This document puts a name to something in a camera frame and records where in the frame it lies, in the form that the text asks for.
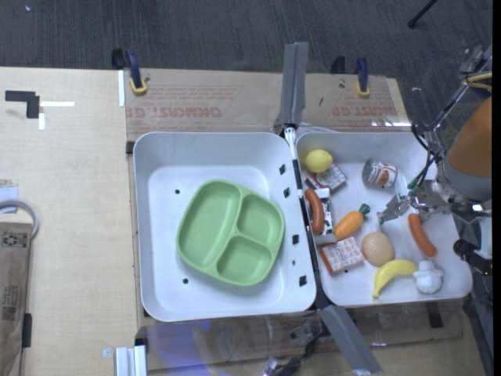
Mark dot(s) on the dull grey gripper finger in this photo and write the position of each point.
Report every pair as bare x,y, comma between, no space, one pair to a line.
424,213
393,209

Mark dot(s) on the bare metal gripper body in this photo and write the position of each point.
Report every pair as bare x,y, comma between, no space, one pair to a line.
432,196

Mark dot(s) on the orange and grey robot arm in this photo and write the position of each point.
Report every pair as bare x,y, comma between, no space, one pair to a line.
469,147

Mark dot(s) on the orange sausage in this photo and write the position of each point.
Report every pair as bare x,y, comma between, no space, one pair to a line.
421,234
315,210

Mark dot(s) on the white can orange print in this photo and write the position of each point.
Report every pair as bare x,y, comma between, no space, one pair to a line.
379,173

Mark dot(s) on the beige bread roll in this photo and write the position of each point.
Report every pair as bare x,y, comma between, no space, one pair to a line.
377,249

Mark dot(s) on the orange carrot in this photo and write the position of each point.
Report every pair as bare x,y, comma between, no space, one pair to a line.
349,222

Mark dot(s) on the yellow banana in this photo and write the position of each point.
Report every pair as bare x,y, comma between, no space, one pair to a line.
391,270

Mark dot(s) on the white plastic bottle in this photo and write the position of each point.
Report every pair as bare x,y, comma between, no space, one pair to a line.
428,278

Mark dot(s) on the white carton dark print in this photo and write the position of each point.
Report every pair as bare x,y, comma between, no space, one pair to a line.
328,218

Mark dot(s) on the white and purple packet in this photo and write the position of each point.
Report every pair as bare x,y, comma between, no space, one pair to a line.
332,178

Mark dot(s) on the orange and white carton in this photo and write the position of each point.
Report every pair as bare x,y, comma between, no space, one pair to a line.
341,255

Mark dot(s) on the white plastic tray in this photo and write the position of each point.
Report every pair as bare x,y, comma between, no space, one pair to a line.
164,296
352,284

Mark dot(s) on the yellow lemon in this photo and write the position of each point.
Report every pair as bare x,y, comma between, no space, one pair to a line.
318,160

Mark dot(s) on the green divided plate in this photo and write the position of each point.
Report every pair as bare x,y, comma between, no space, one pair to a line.
219,225

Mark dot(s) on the brown cardboard board red print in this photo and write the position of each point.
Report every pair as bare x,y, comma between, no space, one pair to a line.
203,104

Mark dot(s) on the brown paper bag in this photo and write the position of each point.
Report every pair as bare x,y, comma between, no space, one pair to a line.
13,288

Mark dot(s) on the black cylinder on white bracket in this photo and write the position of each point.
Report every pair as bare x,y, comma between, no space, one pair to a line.
471,254

